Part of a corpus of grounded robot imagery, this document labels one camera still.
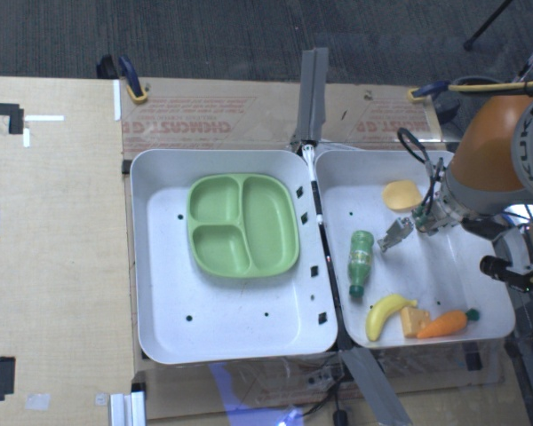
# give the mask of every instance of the green bottle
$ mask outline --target green bottle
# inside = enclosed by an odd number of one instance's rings
[[[352,234],[347,274],[350,281],[349,295],[354,298],[363,296],[363,285],[371,270],[373,241],[373,235],[367,231],[355,231]]]

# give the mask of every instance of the bottle cap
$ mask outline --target bottle cap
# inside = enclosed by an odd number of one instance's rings
[[[363,296],[363,291],[363,286],[349,286],[349,295],[354,296],[355,298],[361,298]]]

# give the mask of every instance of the white tray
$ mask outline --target white tray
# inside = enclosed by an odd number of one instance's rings
[[[300,253],[287,272],[221,278],[194,260],[187,235],[189,188],[199,178],[226,173],[270,175],[289,189]],[[149,150],[132,163],[131,190],[139,342],[149,358],[180,364],[289,356],[334,344],[337,320],[301,158],[285,151]]]
[[[450,152],[432,151],[436,162],[445,164]],[[481,273],[480,260],[493,255],[491,243],[468,233],[459,225],[428,236],[414,230],[400,244],[381,253],[377,240],[397,217],[381,198],[387,183],[413,180],[424,195],[428,187],[423,164],[405,151],[329,151],[315,164],[330,253],[332,255],[346,330],[352,339],[373,349],[501,338],[512,332],[515,314],[503,282]],[[373,264],[362,301],[348,295],[347,259],[350,237],[356,230],[373,233]],[[455,335],[443,338],[404,338],[401,320],[391,317],[380,338],[370,342],[365,335],[365,318],[379,298],[399,293],[417,299],[418,307],[433,318],[449,309],[476,308],[481,318]]]

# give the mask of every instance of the orange cylinder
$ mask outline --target orange cylinder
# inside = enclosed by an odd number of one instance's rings
[[[532,101],[526,95],[494,96],[481,107],[450,162],[459,183],[479,191],[524,187],[513,168],[511,144],[515,126]]]

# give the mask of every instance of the orange carrot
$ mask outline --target orange carrot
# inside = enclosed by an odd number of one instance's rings
[[[467,312],[453,310],[444,312],[417,333],[417,338],[446,336],[464,329],[468,320],[477,320],[480,314],[475,309]]]

